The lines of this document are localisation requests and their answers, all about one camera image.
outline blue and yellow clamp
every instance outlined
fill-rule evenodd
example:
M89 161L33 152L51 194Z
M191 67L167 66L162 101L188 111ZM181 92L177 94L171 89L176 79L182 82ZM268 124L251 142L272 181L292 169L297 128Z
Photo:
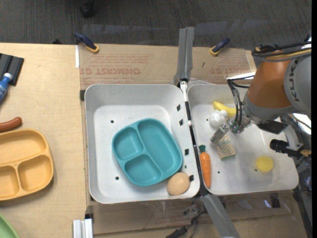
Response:
M229 39L229 38L223 39L221 42L219 42L219 44L217 44L216 46L213 46L211 49L209 49L209 53L210 53L212 56L216 57L216 56L220 53L221 49L222 49L225 45L227 45L229 42L230 42L230 39Z
M87 50L93 53L97 53L99 51L99 46L94 44L87 36L83 35L82 33L76 32L74 34L74 37L78 42L84 43L86 45Z

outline toy carrot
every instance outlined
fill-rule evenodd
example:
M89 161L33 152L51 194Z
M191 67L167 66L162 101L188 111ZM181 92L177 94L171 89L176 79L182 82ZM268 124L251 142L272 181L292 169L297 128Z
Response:
M203 177L205 180L205 184L208 188L210 188L211 184L211 161L208 153L205 152L206 146L199 146L199 150L201 152L199 159L202 167Z

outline blue bottle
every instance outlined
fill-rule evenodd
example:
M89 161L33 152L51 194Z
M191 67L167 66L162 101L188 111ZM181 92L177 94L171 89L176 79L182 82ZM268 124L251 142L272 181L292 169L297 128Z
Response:
M13 76L10 73L5 73L0 81L0 102L8 92L8 83L12 80Z

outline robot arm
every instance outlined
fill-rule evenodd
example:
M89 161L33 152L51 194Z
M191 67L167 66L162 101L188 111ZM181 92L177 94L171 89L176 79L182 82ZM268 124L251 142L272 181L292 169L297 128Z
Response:
M311 33L308 37L300 44L269 47L263 51L256 48L253 55L263 57L264 60L242 102L236 84L233 83L236 78L227 79L237 114L212 136L213 145L229 130L241 133L251 124L278 134L286 127L274 121L281 115L299 113L311 118ZM290 47L301 49L283 51L283 48Z

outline green plate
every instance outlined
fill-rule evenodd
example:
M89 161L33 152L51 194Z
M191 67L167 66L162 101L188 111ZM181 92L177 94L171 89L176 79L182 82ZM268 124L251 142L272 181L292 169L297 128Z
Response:
M19 238L14 228L8 220L0 213L0 237L5 238Z

